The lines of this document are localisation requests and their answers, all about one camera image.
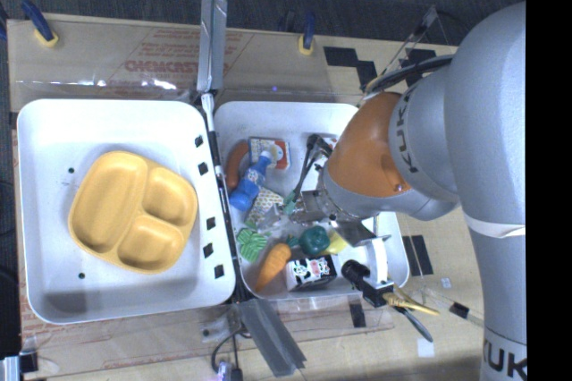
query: brown sausage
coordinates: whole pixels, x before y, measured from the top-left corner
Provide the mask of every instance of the brown sausage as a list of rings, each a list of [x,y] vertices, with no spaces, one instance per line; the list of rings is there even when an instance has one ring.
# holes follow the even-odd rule
[[[232,148],[226,160],[226,168],[224,170],[224,180],[226,181],[228,191],[233,191],[239,185],[239,165],[247,153],[248,143],[245,140],[238,142],[234,148]]]

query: blue plastic bottle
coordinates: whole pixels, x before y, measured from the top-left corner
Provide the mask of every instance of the blue plastic bottle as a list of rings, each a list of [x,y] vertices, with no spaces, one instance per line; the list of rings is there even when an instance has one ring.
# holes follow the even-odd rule
[[[272,163],[272,154],[267,150],[260,153],[258,161],[251,165],[231,193],[229,203],[240,211],[248,211],[265,182],[266,168]]]

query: orange toy carrot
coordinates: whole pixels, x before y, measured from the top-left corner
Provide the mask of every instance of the orange toy carrot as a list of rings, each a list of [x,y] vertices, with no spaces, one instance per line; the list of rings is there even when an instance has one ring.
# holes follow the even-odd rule
[[[260,268],[255,292],[264,289],[286,267],[291,257],[292,250],[288,244],[285,242],[274,244]]]

